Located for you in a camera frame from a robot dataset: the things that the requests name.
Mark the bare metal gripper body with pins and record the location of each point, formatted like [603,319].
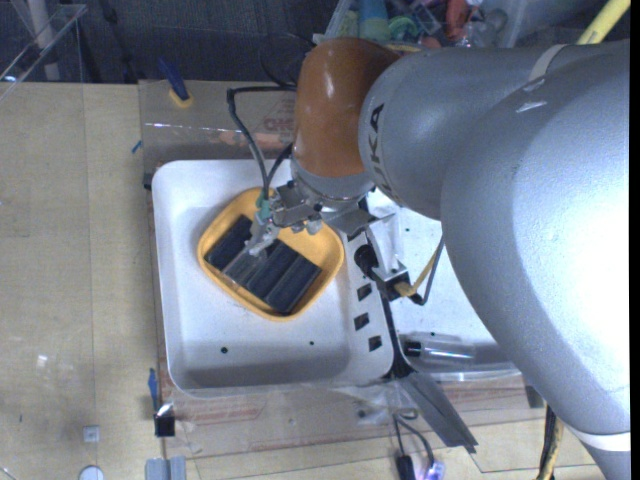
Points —
[295,208]

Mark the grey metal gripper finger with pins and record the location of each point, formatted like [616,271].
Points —
[256,244]
[272,233]

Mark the clear plastic storage box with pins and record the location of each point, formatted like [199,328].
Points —
[430,8]

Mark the yellow plate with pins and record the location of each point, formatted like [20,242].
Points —
[325,248]

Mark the thin black rod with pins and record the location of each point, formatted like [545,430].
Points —
[389,318]

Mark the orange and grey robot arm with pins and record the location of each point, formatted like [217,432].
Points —
[500,193]

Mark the black cylinder on white bracket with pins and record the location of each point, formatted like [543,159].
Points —
[366,259]

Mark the black ribbed packet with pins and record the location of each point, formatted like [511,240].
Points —
[285,278]

